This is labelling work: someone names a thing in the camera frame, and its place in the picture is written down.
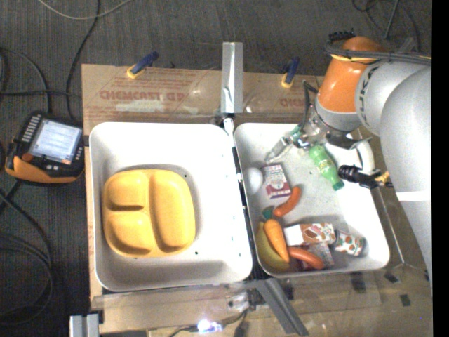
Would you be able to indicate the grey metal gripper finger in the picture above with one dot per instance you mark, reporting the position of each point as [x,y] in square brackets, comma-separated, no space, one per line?
[303,142]
[279,147]

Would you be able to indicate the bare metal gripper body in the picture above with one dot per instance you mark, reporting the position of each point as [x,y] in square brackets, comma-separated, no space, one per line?
[313,129]

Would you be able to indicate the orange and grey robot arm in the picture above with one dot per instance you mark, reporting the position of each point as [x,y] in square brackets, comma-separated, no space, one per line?
[393,118]

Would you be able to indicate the green plastic bottle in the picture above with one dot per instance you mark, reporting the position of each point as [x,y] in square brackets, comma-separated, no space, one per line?
[324,165]

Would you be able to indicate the red and white carton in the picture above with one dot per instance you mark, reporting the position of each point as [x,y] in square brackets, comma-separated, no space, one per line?
[277,181]

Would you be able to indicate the white egg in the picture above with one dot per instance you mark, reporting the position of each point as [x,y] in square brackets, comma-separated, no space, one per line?
[254,179]

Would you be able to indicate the orange sausage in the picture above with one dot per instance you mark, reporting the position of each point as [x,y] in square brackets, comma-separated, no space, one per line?
[306,256]
[288,202]

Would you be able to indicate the white plastic tray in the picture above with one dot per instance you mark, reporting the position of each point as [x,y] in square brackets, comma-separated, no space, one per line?
[315,202]
[210,153]

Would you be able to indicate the orange carrot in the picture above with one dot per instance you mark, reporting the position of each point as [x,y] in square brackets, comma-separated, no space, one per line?
[276,236]

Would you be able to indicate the white and orange carton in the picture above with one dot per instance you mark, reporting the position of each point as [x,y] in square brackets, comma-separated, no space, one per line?
[308,234]

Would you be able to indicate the yellow banana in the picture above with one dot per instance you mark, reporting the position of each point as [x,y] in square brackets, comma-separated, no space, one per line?
[267,255]

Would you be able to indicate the white can with red print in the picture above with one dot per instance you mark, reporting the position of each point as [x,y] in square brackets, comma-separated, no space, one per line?
[349,243]

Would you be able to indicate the pink and white packet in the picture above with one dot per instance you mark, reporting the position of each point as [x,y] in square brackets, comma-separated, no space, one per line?
[324,253]

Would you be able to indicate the brown cardboard board red print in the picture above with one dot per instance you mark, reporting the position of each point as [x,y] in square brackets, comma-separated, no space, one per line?
[147,93]

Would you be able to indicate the yellow divided plate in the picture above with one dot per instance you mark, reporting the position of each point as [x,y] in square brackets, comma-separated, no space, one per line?
[151,212]

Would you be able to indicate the black cylinder on white bracket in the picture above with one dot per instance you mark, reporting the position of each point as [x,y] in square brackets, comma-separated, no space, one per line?
[358,175]

